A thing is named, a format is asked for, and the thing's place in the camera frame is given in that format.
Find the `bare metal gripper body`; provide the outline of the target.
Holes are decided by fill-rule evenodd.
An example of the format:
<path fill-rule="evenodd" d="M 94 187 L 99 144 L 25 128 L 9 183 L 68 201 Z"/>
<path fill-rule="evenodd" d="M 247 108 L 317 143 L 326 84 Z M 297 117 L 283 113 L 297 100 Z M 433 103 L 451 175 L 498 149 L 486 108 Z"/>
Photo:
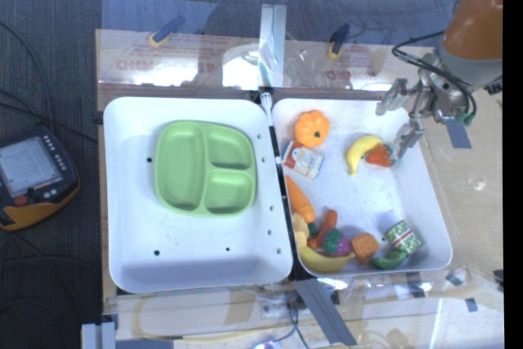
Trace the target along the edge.
<path fill-rule="evenodd" d="M 418 81 L 409 89 L 412 123 L 433 118 L 437 123 L 465 123 L 471 114 L 468 90 L 456 78 L 434 65 L 418 65 Z"/>

